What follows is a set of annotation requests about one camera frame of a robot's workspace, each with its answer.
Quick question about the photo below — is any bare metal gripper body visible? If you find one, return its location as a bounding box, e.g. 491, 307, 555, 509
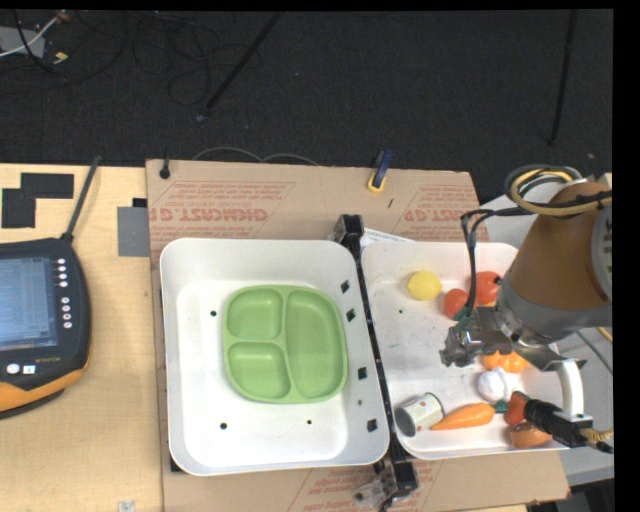
460, 305, 533, 355

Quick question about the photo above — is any white plastic tray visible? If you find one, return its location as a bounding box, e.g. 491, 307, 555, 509
158, 236, 392, 477
359, 239, 582, 462

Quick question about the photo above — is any orange toy pumpkin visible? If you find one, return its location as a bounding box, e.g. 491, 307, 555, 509
480, 349, 529, 375

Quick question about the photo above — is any white garlic bulb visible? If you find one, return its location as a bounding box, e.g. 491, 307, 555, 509
476, 366, 522, 404

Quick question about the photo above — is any small red tomato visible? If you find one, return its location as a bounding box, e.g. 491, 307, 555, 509
443, 287, 472, 321

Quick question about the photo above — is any large red tomato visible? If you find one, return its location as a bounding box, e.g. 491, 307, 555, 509
469, 270, 503, 307

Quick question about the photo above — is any orange carrot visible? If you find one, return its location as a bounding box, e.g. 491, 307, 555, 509
429, 400, 509, 433

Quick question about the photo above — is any yellow lemon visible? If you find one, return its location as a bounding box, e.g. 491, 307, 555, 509
406, 270, 444, 302

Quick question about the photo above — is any red strawberry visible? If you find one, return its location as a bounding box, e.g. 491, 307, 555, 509
503, 390, 531, 427

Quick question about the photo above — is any small white can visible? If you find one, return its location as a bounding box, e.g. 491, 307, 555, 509
395, 391, 446, 438

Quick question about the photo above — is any orange-brown bread roll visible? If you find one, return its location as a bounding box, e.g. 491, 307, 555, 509
508, 421, 554, 450

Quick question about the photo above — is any white paper sheet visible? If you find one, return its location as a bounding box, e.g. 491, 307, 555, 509
362, 227, 417, 247

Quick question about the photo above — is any green divided plate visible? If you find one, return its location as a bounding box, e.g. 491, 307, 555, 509
220, 284, 349, 406

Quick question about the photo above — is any brown cardboard board, red print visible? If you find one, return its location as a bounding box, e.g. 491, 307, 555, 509
144, 158, 572, 512

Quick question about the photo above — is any black cylinder on white bracket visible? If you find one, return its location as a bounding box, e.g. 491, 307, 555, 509
520, 344, 599, 449

